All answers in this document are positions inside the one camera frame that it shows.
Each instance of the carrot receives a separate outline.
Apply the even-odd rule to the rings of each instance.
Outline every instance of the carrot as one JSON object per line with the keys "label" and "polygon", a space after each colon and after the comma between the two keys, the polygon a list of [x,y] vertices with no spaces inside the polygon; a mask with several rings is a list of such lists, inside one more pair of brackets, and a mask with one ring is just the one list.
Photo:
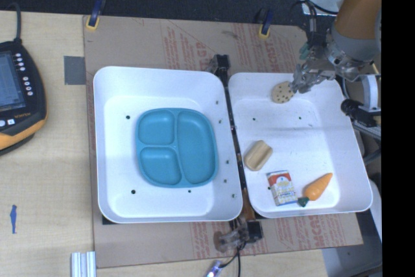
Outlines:
{"label": "carrot", "polygon": [[315,201],[322,196],[322,193],[329,185],[333,173],[326,173],[324,176],[321,176],[319,179],[311,182],[304,191],[304,197],[298,199],[298,204],[302,207],[308,203],[309,200]]}

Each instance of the clamp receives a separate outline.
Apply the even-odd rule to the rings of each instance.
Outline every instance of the clamp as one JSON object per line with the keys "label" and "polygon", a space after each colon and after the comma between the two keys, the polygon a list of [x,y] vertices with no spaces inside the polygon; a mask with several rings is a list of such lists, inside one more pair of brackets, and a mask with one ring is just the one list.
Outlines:
{"label": "clamp", "polygon": [[271,21],[272,21],[272,16],[273,15],[274,15],[274,13],[272,13],[271,10],[268,10],[267,13],[265,14],[264,18],[261,20],[262,25],[259,28],[258,36],[262,40],[265,40],[270,36],[270,26],[271,26]]}
{"label": "clamp", "polygon": [[91,15],[86,20],[85,27],[89,30],[97,30],[99,23],[99,16],[104,10],[106,0],[95,0]]}

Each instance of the blue plate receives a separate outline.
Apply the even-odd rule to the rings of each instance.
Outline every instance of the blue plate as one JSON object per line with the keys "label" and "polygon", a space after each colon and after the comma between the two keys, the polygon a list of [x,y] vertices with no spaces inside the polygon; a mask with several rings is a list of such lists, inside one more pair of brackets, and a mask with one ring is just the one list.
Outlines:
{"label": "blue plate", "polygon": [[158,108],[137,121],[136,147],[143,176],[161,187],[195,187],[215,177],[218,156],[209,120],[187,108]]}

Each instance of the white tray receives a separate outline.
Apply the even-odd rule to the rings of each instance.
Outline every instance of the white tray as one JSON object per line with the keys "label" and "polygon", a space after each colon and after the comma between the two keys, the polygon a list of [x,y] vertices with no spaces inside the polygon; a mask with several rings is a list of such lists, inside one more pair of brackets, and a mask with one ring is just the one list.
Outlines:
{"label": "white tray", "polygon": [[[252,207],[267,218],[367,210],[372,190],[350,119],[340,109],[337,82],[324,81],[285,104],[272,102],[272,88],[292,74],[237,73],[229,81],[236,133],[244,156],[262,139],[273,153],[259,171],[244,168]],[[314,179],[332,172],[323,195],[298,204],[276,206],[266,174],[288,170],[300,197]]]}
{"label": "white tray", "polygon": [[[199,71],[105,67],[93,80],[98,201],[115,223],[229,221],[242,210],[237,160],[222,82]],[[218,171],[199,187],[150,184],[139,172],[134,130],[155,108],[203,113],[215,133]]]}

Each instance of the juice box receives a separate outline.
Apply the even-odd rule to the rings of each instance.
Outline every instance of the juice box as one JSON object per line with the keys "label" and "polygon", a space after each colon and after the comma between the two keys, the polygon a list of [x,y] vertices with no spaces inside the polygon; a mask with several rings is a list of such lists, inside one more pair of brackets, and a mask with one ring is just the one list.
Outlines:
{"label": "juice box", "polygon": [[287,170],[267,173],[267,178],[277,206],[297,202],[296,192]]}

